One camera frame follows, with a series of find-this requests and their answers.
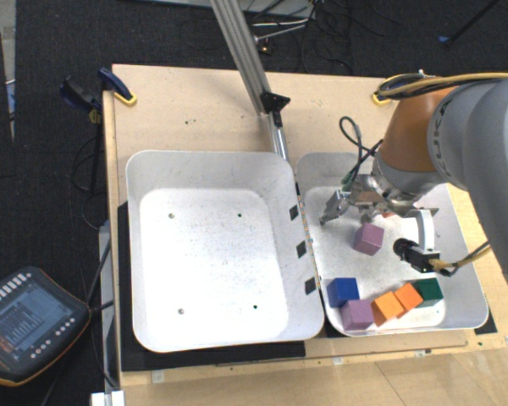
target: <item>robotic arm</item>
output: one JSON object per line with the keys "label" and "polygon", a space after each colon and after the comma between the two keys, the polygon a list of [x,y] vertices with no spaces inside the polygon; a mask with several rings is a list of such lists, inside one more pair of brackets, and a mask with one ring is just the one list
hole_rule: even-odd
{"label": "robotic arm", "polygon": [[[355,206],[364,222],[389,213],[415,217],[420,236],[429,240],[429,218],[436,212],[425,212],[415,204],[436,185],[451,183],[470,193],[508,281],[508,74],[439,83],[439,87],[445,85],[451,87],[417,96],[412,91],[400,101],[374,155],[371,173],[358,175],[354,182],[343,181],[342,191],[327,202],[320,222],[331,221]],[[402,86],[393,91],[408,90]],[[406,259],[416,269],[438,256],[432,242],[404,241],[398,239],[394,250],[403,257],[415,247],[409,251],[411,259]]]}

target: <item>black clamp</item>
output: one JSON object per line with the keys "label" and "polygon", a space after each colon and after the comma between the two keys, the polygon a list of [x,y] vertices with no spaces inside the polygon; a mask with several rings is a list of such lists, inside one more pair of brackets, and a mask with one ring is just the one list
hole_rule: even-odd
{"label": "black clamp", "polygon": [[274,125],[277,128],[282,128],[282,117],[280,116],[280,112],[290,103],[290,98],[269,91],[264,91],[260,95],[260,98],[262,99],[265,112],[267,114],[273,114]]}

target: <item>blue block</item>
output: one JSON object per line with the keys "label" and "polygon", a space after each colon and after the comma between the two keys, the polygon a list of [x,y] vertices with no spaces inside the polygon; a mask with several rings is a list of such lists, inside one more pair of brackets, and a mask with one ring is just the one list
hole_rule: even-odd
{"label": "blue block", "polygon": [[342,307],[349,299],[359,299],[359,289],[355,278],[335,278],[328,285],[329,306]]}

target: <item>black connector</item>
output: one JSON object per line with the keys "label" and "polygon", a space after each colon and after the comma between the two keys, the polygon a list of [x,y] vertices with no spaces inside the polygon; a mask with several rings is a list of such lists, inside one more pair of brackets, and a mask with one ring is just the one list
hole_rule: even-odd
{"label": "black connector", "polygon": [[404,238],[397,239],[394,242],[393,251],[402,261],[407,261],[416,271],[422,274],[434,272],[433,265],[429,263],[429,260],[440,257],[440,253],[421,253],[416,242]]}

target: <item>green block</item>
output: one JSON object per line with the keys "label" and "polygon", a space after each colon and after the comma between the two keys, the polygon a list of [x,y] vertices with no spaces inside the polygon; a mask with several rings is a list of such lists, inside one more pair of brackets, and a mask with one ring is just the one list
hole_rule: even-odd
{"label": "green block", "polygon": [[430,307],[441,299],[444,299],[442,290],[440,290],[439,280],[436,278],[417,280],[412,285],[423,298],[423,302],[417,308]]}

